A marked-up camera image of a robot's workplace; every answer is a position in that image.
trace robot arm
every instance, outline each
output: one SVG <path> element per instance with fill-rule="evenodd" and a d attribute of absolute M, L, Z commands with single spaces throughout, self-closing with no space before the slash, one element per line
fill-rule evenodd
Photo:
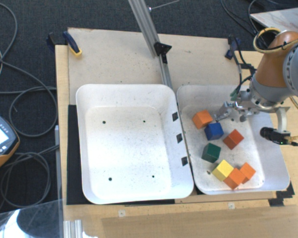
<path fill-rule="evenodd" d="M 273 31 L 277 35 L 268 49 L 258 48 L 257 39 L 264 33 Z M 254 48 L 264 53 L 262 60 L 251 77 L 249 88 L 238 91 L 234 103 L 225 102 L 215 115 L 217 121 L 226 118 L 233 110 L 246 121 L 249 116 L 259 112 L 276 113 L 278 129 L 262 128 L 261 136 L 278 144 L 292 144 L 290 133 L 286 131 L 286 111 L 288 108 L 277 107 L 292 96 L 298 96 L 298 33 L 281 32 L 277 28 L 266 28 L 254 39 Z"/>

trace orange cube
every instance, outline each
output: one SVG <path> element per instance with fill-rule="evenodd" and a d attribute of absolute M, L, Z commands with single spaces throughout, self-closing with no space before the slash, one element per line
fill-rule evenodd
<path fill-rule="evenodd" d="M 224 182 L 231 188 L 237 188 L 242 181 L 245 179 L 245 175 L 240 172 L 238 168 L 234 168 L 234 170 L 224 179 Z"/>
<path fill-rule="evenodd" d="M 243 164 L 243 166 L 240 168 L 240 172 L 242 172 L 245 175 L 245 179 L 242 181 L 242 183 L 245 183 L 253 177 L 254 173 L 256 173 L 256 170 L 252 168 L 251 165 L 249 165 L 247 162 Z"/>
<path fill-rule="evenodd" d="M 192 118 L 197 129 L 201 129 L 213 121 L 213 117 L 207 110 L 197 112 Z"/>
<path fill-rule="evenodd" d="M 238 145 L 244 137 L 234 129 L 227 137 L 223 139 L 223 142 L 229 147 L 229 149 L 234 149 L 236 145 Z"/>

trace metal pole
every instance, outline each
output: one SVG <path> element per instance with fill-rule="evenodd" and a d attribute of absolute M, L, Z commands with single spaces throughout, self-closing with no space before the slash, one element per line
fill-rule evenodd
<path fill-rule="evenodd" d="M 140 27 L 141 32 L 145 38 L 145 41 L 149 47 L 149 50 L 152 54 L 152 57 L 159 56 L 159 63 L 161 68 L 161 76 L 163 84 L 169 86 L 172 89 L 171 77 L 169 73 L 168 64 L 166 61 L 163 61 L 162 55 L 157 54 L 154 45 L 156 43 L 160 43 L 157 31 L 153 24 L 149 9 L 145 0 L 128 0 L 131 9 L 136 17 L 138 25 Z"/>

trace black bracket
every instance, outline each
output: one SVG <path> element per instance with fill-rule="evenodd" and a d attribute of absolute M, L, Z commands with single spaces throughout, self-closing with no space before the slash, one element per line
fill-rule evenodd
<path fill-rule="evenodd" d="M 153 45 L 153 47 L 154 47 L 154 50 L 155 50 L 157 56 L 161 55 L 162 62 L 165 63 L 165 64 L 168 64 L 166 54 L 169 52 L 169 50 L 172 48 L 172 46 L 166 45 L 166 44 L 163 44 L 163 43 L 160 43 L 160 42 L 156 42 Z"/>
<path fill-rule="evenodd" d="M 270 206 L 284 206 L 283 199 L 284 198 L 293 198 L 295 195 L 292 183 L 290 182 L 289 187 L 286 191 L 277 191 L 276 192 L 277 198 L 269 199 Z"/>

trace blue cube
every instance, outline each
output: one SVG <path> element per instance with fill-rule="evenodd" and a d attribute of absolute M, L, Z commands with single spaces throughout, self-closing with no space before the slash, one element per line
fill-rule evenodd
<path fill-rule="evenodd" d="M 219 122 L 209 123 L 204 131 L 208 140 L 219 139 L 222 135 L 224 135 L 224 131 Z"/>

